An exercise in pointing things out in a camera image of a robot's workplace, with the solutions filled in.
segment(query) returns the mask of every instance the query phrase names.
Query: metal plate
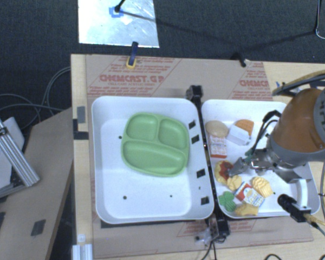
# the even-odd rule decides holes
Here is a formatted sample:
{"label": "metal plate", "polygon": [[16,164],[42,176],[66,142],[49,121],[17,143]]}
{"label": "metal plate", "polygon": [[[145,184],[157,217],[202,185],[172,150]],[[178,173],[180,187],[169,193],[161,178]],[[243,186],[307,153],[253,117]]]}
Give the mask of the metal plate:
{"label": "metal plate", "polygon": [[153,0],[78,0],[79,42],[140,47],[159,47]]}

